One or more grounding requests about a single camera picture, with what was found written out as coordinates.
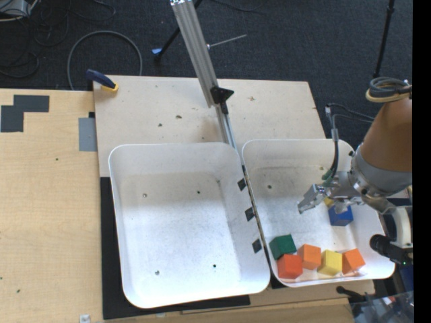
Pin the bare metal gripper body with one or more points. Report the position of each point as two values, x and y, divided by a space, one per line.
350 188

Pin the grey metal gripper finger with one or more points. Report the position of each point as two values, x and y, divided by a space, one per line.
310 198
341 206

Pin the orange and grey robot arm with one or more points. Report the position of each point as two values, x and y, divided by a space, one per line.
390 140

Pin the blue cube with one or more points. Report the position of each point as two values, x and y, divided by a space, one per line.
341 218

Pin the yellow cube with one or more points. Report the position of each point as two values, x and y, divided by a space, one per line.
330 262
328 202

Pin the white plastic tray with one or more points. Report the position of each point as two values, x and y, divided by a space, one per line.
182 234
296 180

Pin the green cube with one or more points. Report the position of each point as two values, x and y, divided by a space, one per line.
282 246

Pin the orange cube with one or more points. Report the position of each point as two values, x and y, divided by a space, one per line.
353 260
310 256

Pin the red cube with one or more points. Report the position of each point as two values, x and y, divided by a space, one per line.
289 266

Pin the thin black and white rod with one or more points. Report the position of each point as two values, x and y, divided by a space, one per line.
226 123

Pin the pale wood board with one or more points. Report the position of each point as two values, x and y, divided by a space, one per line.
151 113

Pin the black cylinder on white bracket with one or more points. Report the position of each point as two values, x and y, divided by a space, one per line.
390 244

